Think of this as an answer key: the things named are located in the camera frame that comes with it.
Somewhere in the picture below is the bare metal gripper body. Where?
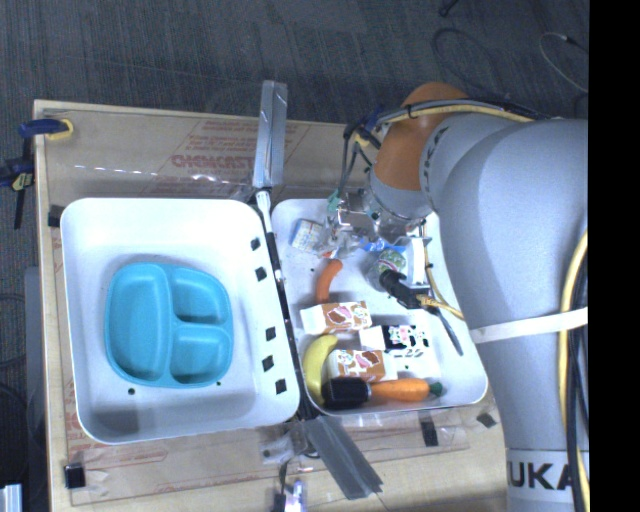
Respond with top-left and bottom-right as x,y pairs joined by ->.
334,188 -> 432,242

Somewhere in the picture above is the green and white packet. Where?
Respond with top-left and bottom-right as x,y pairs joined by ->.
368,248 -> 408,287

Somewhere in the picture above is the small blue and white carton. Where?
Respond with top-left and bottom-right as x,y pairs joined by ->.
289,218 -> 326,257

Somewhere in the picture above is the orange sausage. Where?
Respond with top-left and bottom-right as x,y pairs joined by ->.
314,258 -> 345,305

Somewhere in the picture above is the brown and white carton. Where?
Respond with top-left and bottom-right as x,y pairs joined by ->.
324,348 -> 399,384
299,300 -> 374,336

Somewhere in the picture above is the black and white cow carton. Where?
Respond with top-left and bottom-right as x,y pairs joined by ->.
359,323 -> 442,380

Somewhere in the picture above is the yellow banana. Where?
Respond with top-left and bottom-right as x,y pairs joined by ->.
301,333 -> 341,407

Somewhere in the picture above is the orange carrot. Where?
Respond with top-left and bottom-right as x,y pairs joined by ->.
369,377 -> 445,404

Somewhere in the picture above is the white plastic tray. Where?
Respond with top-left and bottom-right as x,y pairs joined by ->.
269,197 -> 490,418
59,196 -> 302,446

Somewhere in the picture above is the blue divided plate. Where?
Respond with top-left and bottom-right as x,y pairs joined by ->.
103,262 -> 235,389

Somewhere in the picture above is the brown cardboard board red print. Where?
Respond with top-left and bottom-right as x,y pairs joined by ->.
42,110 -> 474,506

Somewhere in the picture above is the black cylinder on white bracket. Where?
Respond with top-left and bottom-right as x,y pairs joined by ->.
377,236 -> 434,309

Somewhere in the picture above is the black block with thin wires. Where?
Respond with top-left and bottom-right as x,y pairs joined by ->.
271,479 -> 307,512

